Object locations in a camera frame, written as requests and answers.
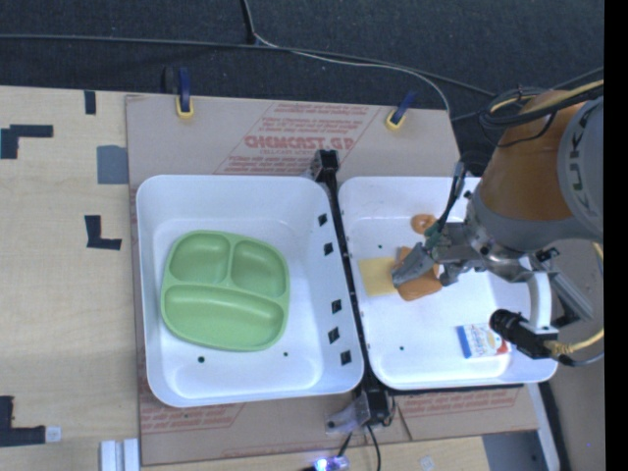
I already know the white and blue carton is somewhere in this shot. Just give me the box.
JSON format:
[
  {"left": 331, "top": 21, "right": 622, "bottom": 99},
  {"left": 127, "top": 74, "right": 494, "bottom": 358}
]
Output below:
[{"left": 455, "top": 323, "right": 512, "bottom": 360}]

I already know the brown cardboard board red print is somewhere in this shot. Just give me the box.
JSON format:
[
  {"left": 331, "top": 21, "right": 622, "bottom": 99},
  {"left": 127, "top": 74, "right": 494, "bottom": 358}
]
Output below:
[{"left": 124, "top": 94, "right": 542, "bottom": 467}]

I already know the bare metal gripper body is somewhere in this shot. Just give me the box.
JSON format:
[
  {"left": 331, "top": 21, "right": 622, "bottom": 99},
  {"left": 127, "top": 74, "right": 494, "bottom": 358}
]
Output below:
[{"left": 424, "top": 222, "right": 537, "bottom": 285}]

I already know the orange toy pretzel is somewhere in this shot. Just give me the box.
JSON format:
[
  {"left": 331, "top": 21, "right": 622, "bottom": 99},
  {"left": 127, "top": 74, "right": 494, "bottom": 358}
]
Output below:
[{"left": 410, "top": 213, "right": 439, "bottom": 236}]

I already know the white plastic tray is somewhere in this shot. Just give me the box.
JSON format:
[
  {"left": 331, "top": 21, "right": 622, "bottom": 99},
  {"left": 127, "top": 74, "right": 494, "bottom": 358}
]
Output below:
[
  {"left": 134, "top": 174, "right": 366, "bottom": 408},
  {"left": 337, "top": 175, "right": 560, "bottom": 392}
]

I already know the black block with thin wires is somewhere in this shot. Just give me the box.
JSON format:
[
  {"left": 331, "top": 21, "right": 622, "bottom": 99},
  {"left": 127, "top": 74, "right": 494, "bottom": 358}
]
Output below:
[
  {"left": 312, "top": 148, "right": 341, "bottom": 183},
  {"left": 363, "top": 388, "right": 394, "bottom": 425}
]

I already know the green divided plate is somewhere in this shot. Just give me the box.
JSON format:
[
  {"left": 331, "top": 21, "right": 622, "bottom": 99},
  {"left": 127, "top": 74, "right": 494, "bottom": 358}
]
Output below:
[{"left": 160, "top": 229, "right": 292, "bottom": 354}]

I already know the black cylinder on white bracket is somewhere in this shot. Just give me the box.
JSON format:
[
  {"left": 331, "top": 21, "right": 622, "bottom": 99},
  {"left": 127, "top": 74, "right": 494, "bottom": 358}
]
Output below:
[{"left": 489, "top": 260, "right": 561, "bottom": 361}]

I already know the orange toy sausage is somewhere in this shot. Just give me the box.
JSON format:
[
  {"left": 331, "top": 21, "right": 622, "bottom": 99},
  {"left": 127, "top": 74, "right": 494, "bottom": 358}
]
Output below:
[{"left": 394, "top": 245, "right": 444, "bottom": 303}]

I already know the thin black rod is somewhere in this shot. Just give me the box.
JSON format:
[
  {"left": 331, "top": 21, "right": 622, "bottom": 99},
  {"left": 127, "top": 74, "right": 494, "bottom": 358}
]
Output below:
[{"left": 321, "top": 174, "right": 382, "bottom": 434}]

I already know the yellow toy cheese slice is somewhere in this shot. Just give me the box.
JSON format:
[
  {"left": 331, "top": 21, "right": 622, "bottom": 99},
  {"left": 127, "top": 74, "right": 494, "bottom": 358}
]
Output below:
[{"left": 357, "top": 256, "right": 399, "bottom": 298}]

